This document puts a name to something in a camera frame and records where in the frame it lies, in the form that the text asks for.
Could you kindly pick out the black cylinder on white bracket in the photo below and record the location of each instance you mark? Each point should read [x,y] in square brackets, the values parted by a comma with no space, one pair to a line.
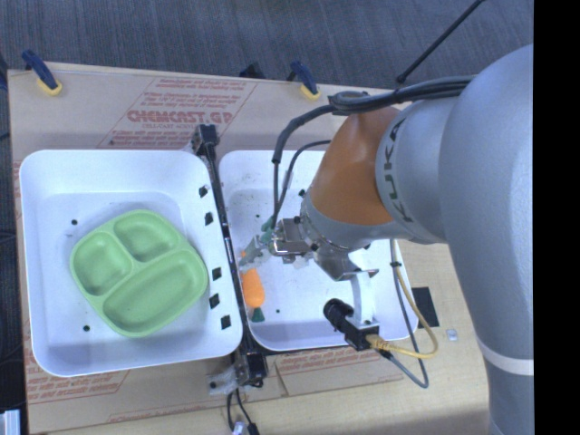
[362,297]

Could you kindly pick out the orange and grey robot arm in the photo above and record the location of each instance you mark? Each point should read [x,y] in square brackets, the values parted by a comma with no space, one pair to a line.
[453,166]

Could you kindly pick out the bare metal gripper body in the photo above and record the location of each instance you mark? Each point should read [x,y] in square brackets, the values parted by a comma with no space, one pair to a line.
[292,240]

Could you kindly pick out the green divided plate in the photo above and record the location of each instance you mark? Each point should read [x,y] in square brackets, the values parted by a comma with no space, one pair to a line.
[149,283]

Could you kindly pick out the thin black and white rod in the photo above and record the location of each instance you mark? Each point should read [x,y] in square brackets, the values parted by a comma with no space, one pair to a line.
[231,261]

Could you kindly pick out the brown cardboard board red print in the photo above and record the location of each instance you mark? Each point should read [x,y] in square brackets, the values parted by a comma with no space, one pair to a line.
[113,107]

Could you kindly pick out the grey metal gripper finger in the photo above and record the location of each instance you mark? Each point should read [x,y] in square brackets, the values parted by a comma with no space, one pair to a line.
[264,246]
[253,258]

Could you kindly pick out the orange carrot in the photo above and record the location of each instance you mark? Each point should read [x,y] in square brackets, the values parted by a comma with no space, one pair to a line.
[253,288]

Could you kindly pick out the white plastic tray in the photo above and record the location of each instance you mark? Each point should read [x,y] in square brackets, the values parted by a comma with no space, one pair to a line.
[299,306]
[54,175]

